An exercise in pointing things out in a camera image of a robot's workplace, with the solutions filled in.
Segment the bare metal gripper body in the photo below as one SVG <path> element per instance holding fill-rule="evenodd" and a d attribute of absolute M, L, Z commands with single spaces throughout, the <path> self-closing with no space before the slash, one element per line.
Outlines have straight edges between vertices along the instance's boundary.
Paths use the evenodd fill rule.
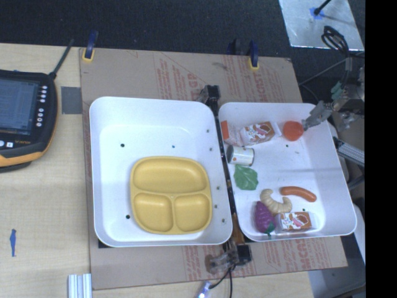
<path fill-rule="evenodd" d="M 335 111 L 364 111 L 365 90 L 362 86 L 347 84 L 340 95 L 333 100 Z"/>

